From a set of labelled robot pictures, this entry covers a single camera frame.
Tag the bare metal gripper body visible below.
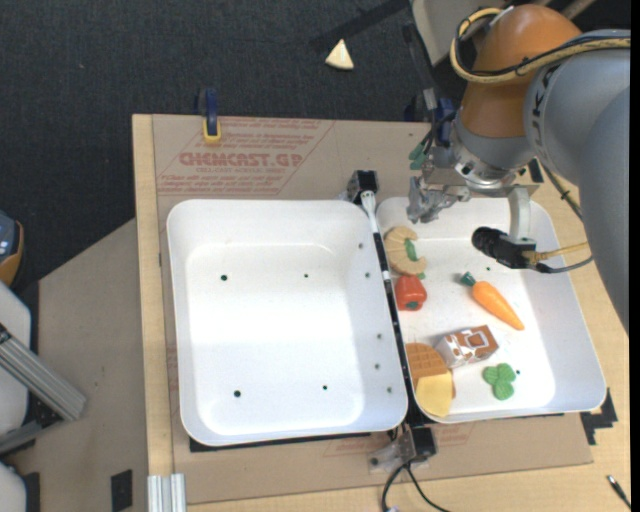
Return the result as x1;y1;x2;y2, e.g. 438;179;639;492
419;147;517;202

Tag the tan croissant sandwich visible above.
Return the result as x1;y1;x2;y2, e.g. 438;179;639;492
383;225;429;278

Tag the thin black and white rod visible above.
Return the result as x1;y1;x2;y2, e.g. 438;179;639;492
360;191;417;427

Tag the red bell pepper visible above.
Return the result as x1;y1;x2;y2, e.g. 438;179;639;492
394;274;429;312

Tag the orange carrot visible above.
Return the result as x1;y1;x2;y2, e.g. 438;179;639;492
459;271;526;332

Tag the brown cardboard board red print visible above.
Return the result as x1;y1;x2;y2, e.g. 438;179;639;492
152;113;594;504

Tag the brown and white carton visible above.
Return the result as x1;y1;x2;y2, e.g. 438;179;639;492
433;324;500;370

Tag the cream triangular wedge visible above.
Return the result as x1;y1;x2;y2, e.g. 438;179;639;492
324;38;356;72

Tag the brown waffle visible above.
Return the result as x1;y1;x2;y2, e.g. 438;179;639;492
404;342;452;389

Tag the white plastic tray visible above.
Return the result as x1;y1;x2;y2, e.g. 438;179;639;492
374;195;608;425
165;198;409;447

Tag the green leaf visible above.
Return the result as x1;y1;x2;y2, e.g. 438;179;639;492
482;363;518;402

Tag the yellow cheese slice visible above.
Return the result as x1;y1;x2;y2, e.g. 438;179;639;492
415;372;457;419

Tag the black cylinder on white bracket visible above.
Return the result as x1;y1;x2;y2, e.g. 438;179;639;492
471;184;539;270

